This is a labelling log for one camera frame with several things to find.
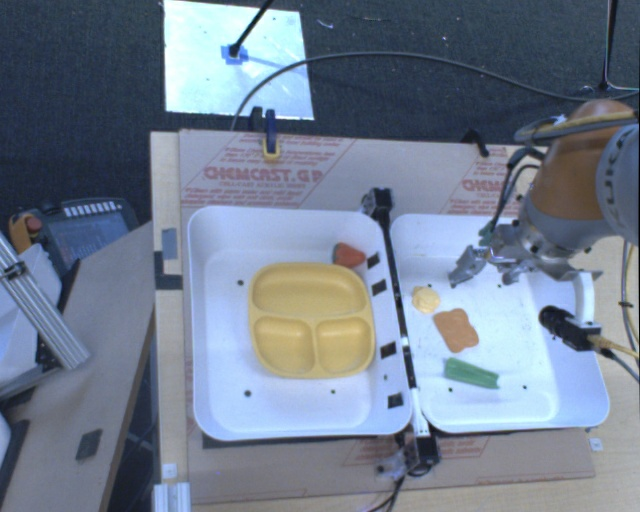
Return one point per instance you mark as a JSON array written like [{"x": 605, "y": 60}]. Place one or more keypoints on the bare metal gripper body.
[{"x": 530, "y": 248}]

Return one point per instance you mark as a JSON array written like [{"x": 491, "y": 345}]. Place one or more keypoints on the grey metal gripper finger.
[
  {"x": 466, "y": 265},
  {"x": 515, "y": 272}
]

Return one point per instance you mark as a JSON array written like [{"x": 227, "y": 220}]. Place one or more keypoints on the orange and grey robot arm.
[{"x": 575, "y": 170}]

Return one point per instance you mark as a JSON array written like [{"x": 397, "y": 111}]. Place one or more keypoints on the pale yellow biscuit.
[{"x": 425, "y": 299}]

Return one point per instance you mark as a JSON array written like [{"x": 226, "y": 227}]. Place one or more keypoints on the orange bread slice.
[{"x": 455, "y": 331}]

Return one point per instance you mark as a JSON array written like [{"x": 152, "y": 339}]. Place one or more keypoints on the thin black and white rod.
[{"x": 398, "y": 305}]

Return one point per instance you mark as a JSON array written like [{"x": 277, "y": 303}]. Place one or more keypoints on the white plastic tray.
[
  {"x": 525, "y": 380},
  {"x": 225, "y": 350}
]

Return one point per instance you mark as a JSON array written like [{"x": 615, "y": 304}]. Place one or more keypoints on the green bean pod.
[{"x": 471, "y": 374}]

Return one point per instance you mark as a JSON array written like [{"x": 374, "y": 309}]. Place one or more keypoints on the orange carrot with green top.
[{"x": 350, "y": 255}]

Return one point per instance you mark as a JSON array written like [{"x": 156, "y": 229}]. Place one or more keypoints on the yellow divided plate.
[{"x": 310, "y": 320}]

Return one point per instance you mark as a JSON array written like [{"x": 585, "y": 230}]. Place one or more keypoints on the brown cardboard board red print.
[{"x": 320, "y": 170}]

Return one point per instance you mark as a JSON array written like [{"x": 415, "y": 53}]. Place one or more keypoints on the black cylinder on white bracket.
[{"x": 575, "y": 315}]

